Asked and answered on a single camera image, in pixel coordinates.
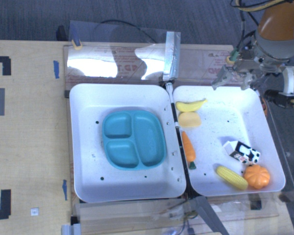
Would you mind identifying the yellow banana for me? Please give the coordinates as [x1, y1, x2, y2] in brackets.
[175, 98, 208, 113]

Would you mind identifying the black cylinder on white bracket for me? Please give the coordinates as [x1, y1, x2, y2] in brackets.
[264, 66, 294, 109]

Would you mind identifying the blue divided plate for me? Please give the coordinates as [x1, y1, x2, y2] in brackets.
[102, 110, 167, 170]

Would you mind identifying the black and white milk carton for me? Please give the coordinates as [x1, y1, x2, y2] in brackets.
[222, 140, 261, 165]

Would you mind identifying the white plastic tray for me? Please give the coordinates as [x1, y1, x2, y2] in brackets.
[172, 85, 286, 197]
[69, 83, 187, 203]

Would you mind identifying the orange carrot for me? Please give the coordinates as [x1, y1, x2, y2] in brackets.
[181, 131, 197, 170]

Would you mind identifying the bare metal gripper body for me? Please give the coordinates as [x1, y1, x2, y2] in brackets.
[232, 41, 281, 81]

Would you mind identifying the yellow toy bread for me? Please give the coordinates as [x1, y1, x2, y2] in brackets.
[178, 112, 202, 128]

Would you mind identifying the yellow corn cob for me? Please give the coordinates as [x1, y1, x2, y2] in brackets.
[216, 165, 249, 191]

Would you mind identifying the orange pumpkin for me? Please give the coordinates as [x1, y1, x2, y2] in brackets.
[243, 164, 271, 190]

